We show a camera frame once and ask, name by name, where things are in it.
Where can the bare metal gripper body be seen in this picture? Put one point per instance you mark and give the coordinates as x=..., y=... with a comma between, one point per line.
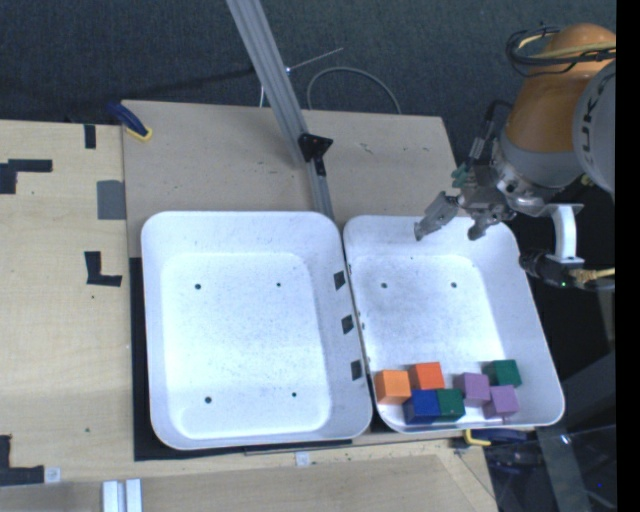
x=487, y=192

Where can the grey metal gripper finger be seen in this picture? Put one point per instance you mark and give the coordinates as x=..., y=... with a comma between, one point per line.
x=481, y=226
x=436, y=215

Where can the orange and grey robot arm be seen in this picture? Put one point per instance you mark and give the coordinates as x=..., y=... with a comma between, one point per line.
x=545, y=120

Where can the white plastic tray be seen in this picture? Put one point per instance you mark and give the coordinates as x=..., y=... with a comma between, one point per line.
x=240, y=340
x=430, y=315

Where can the green cube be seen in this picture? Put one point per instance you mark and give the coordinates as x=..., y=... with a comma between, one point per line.
x=506, y=373
x=451, y=403

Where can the orange cube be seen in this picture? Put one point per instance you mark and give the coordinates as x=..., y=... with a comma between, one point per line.
x=392, y=386
x=427, y=376

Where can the purple cube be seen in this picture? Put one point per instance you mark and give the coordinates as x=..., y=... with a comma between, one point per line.
x=502, y=401
x=474, y=388

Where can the blue cube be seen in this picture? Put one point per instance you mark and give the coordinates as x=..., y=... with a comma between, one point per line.
x=422, y=406

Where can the black cylinder on white bracket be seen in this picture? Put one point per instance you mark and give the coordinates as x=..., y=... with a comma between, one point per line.
x=566, y=230

